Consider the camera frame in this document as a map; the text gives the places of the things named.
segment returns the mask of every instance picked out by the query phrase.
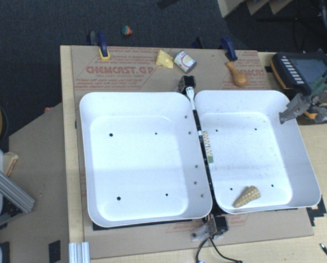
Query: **gray carpet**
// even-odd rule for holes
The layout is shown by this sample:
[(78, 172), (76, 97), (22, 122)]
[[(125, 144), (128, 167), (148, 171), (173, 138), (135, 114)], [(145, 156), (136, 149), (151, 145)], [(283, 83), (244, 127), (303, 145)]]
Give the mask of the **gray carpet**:
[[(86, 44), (89, 30), (102, 30), (108, 45), (190, 48), (196, 37), (204, 48), (217, 49), (229, 36), (235, 49), (327, 53), (323, 37), (294, 28), (290, 22), (259, 22), (273, 16), (265, 6), (251, 16), (245, 3), (222, 19), (217, 0), (179, 0), (165, 8), (164, 0), (0, 0), (0, 103), (12, 134), (61, 102), (60, 45)], [(296, 0), (277, 16), (305, 14), (317, 0)], [(124, 37), (123, 26), (134, 34)]]

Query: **orange object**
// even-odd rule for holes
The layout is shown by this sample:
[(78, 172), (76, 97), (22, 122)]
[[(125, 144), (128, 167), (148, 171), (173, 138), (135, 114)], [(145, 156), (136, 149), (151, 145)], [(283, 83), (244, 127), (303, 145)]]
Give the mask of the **orange object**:
[(126, 26), (124, 26), (124, 27), (122, 28), (121, 33), (122, 33), (123, 35), (132, 35), (132, 34), (133, 34), (133, 31), (130, 29), (129, 26), (126, 25)]
[(244, 87), (245, 85), (248, 84), (249, 80), (247, 79), (247, 75), (236, 69), (232, 61), (226, 63), (225, 65), (229, 68), (230, 72), (232, 73), (234, 83), (238, 87)]

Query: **black bracket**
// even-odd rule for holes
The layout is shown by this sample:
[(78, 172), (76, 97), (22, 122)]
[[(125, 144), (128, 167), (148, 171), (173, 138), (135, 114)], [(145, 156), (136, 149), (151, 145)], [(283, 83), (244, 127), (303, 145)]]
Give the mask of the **black bracket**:
[(0, 247), (3, 254), (2, 263), (10, 263), (10, 243), (9, 242), (1, 243)]
[(49, 244), (49, 263), (55, 263), (61, 260), (61, 241)]
[(313, 209), (313, 208), (306, 208), (306, 209), (312, 226), (315, 226), (314, 220), (316, 217), (324, 217), (324, 215), (327, 213), (326, 206), (324, 205), (322, 196), (321, 196), (321, 200), (317, 204), (317, 209)]
[(191, 76), (183, 75), (181, 77), (181, 80), (179, 80), (178, 87), (176, 87), (176, 91), (185, 95), (187, 94), (185, 91), (187, 87), (195, 88), (195, 86), (196, 86), (195, 77), (193, 75)]

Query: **white tray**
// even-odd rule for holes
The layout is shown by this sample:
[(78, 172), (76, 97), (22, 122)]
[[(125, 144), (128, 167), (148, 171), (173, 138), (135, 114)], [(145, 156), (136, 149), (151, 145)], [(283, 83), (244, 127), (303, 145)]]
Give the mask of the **white tray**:
[(185, 96), (89, 93), (80, 113), (93, 222), (114, 227), (210, 212), (210, 187)]
[[(210, 173), (216, 201), (227, 213), (311, 207), (320, 189), (295, 119), (280, 124), (289, 103), (280, 92), (201, 91), (195, 97), (201, 127), (213, 153)], [(249, 186), (259, 199), (233, 203)]]
[[(320, 190), (295, 120), (275, 91), (202, 91), (217, 204), (227, 213), (310, 207)], [(88, 212), (102, 227), (203, 218), (212, 197), (189, 100), (179, 93), (86, 94), (80, 103)], [(261, 197), (233, 203), (254, 185)]]

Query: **blue clamp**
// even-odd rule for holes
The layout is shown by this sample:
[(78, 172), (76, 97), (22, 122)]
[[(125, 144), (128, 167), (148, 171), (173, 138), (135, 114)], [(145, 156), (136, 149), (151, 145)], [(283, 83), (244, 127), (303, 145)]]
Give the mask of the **blue clamp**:
[(102, 60), (108, 60), (110, 53), (108, 46), (106, 46), (105, 34), (102, 31), (98, 31), (95, 35), (95, 31), (90, 31), (87, 35), (87, 45), (99, 46), (99, 54)]
[(234, 50), (234, 46), (233, 46), (233, 42), (232, 40), (228, 37), (228, 36), (224, 36), (221, 38), (221, 40), (219, 40), (219, 43), (221, 44), (221, 47), (224, 50), (227, 50), (227, 52), (225, 53), (226, 57), (230, 60), (230, 61), (235, 61), (238, 58), (235, 55), (235, 50)]

